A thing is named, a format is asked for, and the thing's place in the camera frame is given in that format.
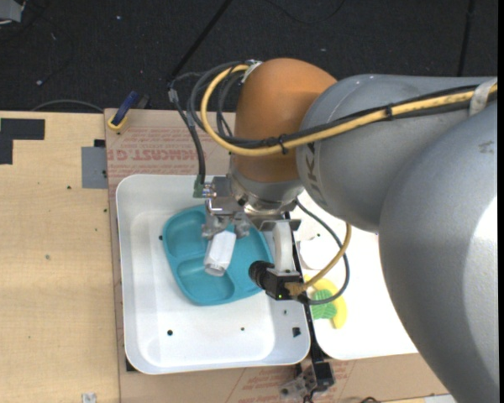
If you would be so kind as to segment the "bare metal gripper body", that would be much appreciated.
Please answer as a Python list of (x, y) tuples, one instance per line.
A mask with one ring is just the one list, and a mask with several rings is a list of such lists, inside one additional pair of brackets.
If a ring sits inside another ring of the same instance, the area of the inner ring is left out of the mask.
[(206, 209), (219, 227), (260, 227), (292, 211), (296, 198), (297, 180), (258, 182), (242, 175), (215, 176), (208, 185)]

